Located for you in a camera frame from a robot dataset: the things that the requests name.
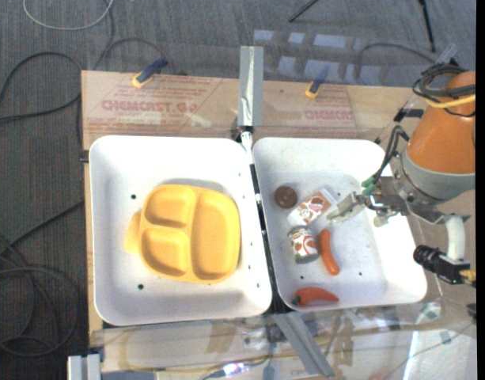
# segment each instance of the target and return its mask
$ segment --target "blue and yellow clamp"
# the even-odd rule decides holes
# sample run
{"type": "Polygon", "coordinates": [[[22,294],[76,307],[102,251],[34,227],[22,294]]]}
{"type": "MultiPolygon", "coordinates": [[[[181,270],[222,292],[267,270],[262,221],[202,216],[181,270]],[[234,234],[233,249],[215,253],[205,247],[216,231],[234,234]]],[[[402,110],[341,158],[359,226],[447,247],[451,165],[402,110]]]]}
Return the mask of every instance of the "blue and yellow clamp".
{"type": "Polygon", "coordinates": [[[135,86],[137,89],[142,88],[144,85],[150,82],[153,74],[161,73],[161,69],[166,67],[168,64],[169,61],[166,59],[158,59],[156,62],[152,62],[142,72],[133,77],[133,86],[135,86]]]}
{"type": "Polygon", "coordinates": [[[327,78],[329,70],[330,66],[325,65],[315,79],[307,85],[307,89],[305,89],[305,95],[307,97],[315,98],[318,94],[320,94],[320,85],[327,78]]]}

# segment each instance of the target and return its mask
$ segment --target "yellow plate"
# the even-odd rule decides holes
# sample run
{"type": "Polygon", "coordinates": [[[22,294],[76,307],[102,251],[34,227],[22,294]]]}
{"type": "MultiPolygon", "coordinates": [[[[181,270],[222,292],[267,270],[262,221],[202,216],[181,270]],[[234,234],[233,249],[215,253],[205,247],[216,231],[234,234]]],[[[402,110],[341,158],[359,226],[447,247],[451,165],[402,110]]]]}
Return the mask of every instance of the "yellow plate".
{"type": "Polygon", "coordinates": [[[124,247],[138,252],[155,274],[192,283],[216,283],[237,267],[241,222],[223,193],[163,184],[146,198],[127,229],[124,247]]]}

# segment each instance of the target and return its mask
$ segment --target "yellow cable tie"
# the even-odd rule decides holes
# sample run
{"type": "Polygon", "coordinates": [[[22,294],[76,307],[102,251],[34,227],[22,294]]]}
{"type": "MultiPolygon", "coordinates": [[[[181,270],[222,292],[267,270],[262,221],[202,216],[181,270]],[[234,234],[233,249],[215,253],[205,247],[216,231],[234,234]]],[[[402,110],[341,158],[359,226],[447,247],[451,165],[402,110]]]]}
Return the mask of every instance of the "yellow cable tie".
{"type": "Polygon", "coordinates": [[[467,96],[465,98],[459,98],[458,100],[446,101],[446,102],[441,102],[441,103],[436,103],[435,101],[429,100],[427,98],[424,99],[424,100],[430,107],[450,108],[450,107],[456,107],[458,105],[464,105],[464,104],[467,104],[467,103],[472,103],[473,101],[476,101],[476,95],[472,94],[471,96],[467,96]]]}

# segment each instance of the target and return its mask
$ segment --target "soda can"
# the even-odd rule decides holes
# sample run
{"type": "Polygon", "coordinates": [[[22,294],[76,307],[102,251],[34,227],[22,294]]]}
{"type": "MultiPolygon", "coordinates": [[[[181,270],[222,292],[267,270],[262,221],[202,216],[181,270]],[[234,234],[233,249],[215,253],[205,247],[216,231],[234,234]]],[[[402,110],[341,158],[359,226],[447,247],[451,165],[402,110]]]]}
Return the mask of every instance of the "soda can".
{"type": "Polygon", "coordinates": [[[305,226],[294,228],[288,234],[290,245],[294,251],[295,262],[305,264],[320,257],[317,251],[314,236],[311,230],[305,226]]]}

